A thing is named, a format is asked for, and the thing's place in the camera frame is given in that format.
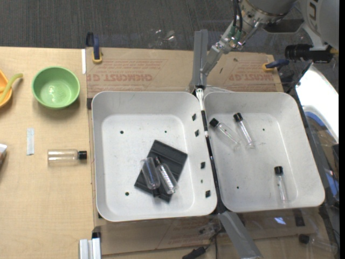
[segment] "plastic bottle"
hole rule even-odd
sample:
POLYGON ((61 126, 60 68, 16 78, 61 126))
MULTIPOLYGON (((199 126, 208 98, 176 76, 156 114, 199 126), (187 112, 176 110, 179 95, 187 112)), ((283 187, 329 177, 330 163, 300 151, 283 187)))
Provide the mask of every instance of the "plastic bottle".
POLYGON ((234 114, 234 119, 236 124, 238 125, 240 134, 242 135, 243 139, 245 140, 246 147, 248 148, 255 148, 254 139, 252 133, 250 131, 249 125, 246 120, 243 119, 241 113, 234 114))
POLYGON ((140 161, 142 173, 145 178, 146 186, 150 190, 158 189, 161 185, 161 180, 158 176, 156 165, 153 158, 145 158, 140 161))
POLYGON ((323 249, 329 253, 335 255, 338 252, 338 246, 334 242, 326 241, 325 239, 319 238, 316 235, 300 234, 298 240, 302 244, 307 244, 320 249, 323 249))
POLYGON ((240 145, 240 138, 238 134, 224 123, 219 122, 216 118, 210 121, 210 125, 216 129, 217 134, 222 137, 232 147, 238 147, 240 145))
POLYGON ((288 202, 288 196, 286 192, 286 186, 285 186, 285 177, 284 172, 281 166, 276 166, 274 168, 275 173, 275 182, 276 182, 276 188, 277 188, 277 196, 278 201, 281 203, 287 203, 288 202))
POLYGON ((177 181, 171 172, 169 166, 165 163, 162 163, 161 160, 156 157, 155 161, 157 163, 157 171, 158 175, 161 180, 161 184, 163 184, 164 190, 167 194, 173 194, 176 189, 178 188, 177 181))
POLYGON ((79 160, 87 159, 87 151, 76 149, 49 149, 48 165, 77 164, 79 160))

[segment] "glass vial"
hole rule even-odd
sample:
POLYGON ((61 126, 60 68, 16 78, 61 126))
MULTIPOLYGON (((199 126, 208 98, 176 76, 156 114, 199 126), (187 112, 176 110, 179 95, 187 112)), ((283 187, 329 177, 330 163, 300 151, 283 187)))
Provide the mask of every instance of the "glass vial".
POLYGON ((250 131, 249 125, 246 122, 246 120, 243 119, 241 113, 234 114, 234 119, 236 121, 236 124, 238 125, 239 131, 245 140, 246 147, 248 148, 255 148, 254 140, 252 133, 250 131))
POLYGON ((141 160, 140 163, 147 188, 150 190, 158 189, 161 185, 161 181, 153 158, 145 158, 141 160))
POLYGON ((210 125, 216 129, 217 134, 233 147, 238 147, 240 139, 235 131, 219 122, 216 118, 210 121, 210 125))
POLYGON ((158 157, 155 158, 155 161, 157 164, 158 175, 160 177, 161 184, 163 184, 164 190, 169 195, 173 194, 178 188, 177 181, 173 173, 171 172, 169 166, 165 163, 162 163, 158 157))
POLYGON ((338 246, 334 242, 326 241, 325 239, 319 238, 316 235, 300 234, 298 240, 302 244, 307 244, 320 249, 323 249, 329 253, 335 255, 338 252, 338 246))
POLYGON ((77 164, 79 160, 87 159, 87 151, 76 149, 49 149, 48 165, 77 164))
POLYGON ((281 166, 276 166, 274 168, 275 173, 275 183, 276 188, 278 191, 278 201, 281 203, 286 203, 288 201, 287 192, 286 192, 286 186, 285 186, 285 178, 284 178, 284 172, 282 170, 281 166))

